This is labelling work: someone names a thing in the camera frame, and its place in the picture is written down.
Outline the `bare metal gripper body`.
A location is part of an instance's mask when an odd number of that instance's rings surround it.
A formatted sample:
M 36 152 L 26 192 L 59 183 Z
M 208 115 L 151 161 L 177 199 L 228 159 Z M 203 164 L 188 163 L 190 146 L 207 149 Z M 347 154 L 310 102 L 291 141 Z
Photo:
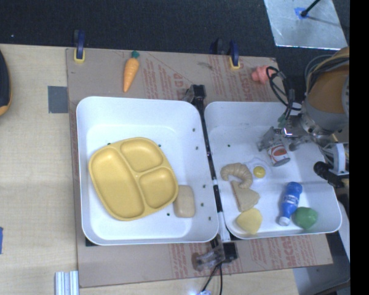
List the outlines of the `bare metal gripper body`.
M 281 136 L 288 145 L 300 145 L 308 142 L 320 143 L 325 134 L 318 126 L 304 115 L 290 115 L 277 128 L 275 133 Z

